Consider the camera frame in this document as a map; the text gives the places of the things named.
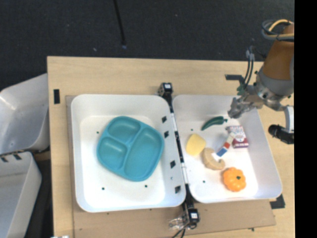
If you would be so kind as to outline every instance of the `blue divided plate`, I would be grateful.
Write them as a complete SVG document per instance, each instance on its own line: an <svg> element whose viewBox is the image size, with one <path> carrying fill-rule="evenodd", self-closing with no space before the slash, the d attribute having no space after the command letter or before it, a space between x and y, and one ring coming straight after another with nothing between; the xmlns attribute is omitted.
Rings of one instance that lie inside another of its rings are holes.
<svg viewBox="0 0 317 238"><path fill-rule="evenodd" d="M136 119L120 116L110 121L97 145L99 162L128 180L143 181L157 167L164 149L161 134Z"/></svg>

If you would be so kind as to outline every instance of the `black floor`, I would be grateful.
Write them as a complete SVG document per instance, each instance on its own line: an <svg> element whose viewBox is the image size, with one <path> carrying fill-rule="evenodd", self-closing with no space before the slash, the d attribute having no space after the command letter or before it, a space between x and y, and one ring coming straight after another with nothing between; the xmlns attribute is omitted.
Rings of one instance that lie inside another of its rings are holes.
<svg viewBox="0 0 317 238"><path fill-rule="evenodd" d="M116 1L122 29L113 0L0 0L0 90L45 73L47 56L246 60L248 46L272 44L263 21L295 17L295 0ZM50 164L39 166L27 238L52 231Z"/></svg>

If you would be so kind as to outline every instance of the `red and white box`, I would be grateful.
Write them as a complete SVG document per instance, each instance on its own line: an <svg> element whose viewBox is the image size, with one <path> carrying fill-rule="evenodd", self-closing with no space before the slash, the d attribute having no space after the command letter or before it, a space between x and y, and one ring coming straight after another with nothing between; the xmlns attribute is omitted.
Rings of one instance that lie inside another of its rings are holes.
<svg viewBox="0 0 317 238"><path fill-rule="evenodd" d="M228 126L226 129L229 133L232 132L234 134L234 139L232 141L233 148L243 148L249 146L248 139L241 125Z"/></svg>

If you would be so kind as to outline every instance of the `orange pumpkin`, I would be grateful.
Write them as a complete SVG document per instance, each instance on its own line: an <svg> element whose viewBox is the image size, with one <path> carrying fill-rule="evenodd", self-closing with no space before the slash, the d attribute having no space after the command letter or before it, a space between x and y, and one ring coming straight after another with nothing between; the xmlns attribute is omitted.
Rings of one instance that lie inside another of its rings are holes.
<svg viewBox="0 0 317 238"><path fill-rule="evenodd" d="M229 168L223 172L223 182L231 191L240 191L247 186L243 172L236 168Z"/></svg>

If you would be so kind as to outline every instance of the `white container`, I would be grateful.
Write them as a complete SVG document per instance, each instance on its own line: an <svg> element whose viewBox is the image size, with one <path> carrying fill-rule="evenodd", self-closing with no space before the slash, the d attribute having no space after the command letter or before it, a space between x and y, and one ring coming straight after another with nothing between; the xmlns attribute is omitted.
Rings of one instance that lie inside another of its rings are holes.
<svg viewBox="0 0 317 238"><path fill-rule="evenodd" d="M173 207L184 201L186 191L173 121L163 98L154 95L79 95L72 100L70 110L75 194L83 210L104 212ZM144 122L164 138L164 151L158 166L145 181L124 179L107 170L97 159L100 135L118 116Z"/></svg>
<svg viewBox="0 0 317 238"><path fill-rule="evenodd" d="M179 95L173 99L190 191L202 203L270 199L278 197L282 192L281 180L257 109L244 113L239 119L230 119L227 111L233 97ZM204 123L216 116L223 116L228 122L201 131ZM230 125L242 125L249 141L248 148L234 149L231 146L221 157L226 168L236 167L243 171L247 186L239 192L228 190L222 182L223 171L206 168L201 154L192 156L186 152L187 140L193 133L207 142L206 147L217 151L226 141L228 132L225 128Z"/></svg>
<svg viewBox="0 0 317 238"><path fill-rule="evenodd" d="M47 74L0 92L0 153L45 150L50 144Z"/></svg>
<svg viewBox="0 0 317 238"><path fill-rule="evenodd" d="M0 159L0 237L23 238L42 176L30 152Z"/></svg>

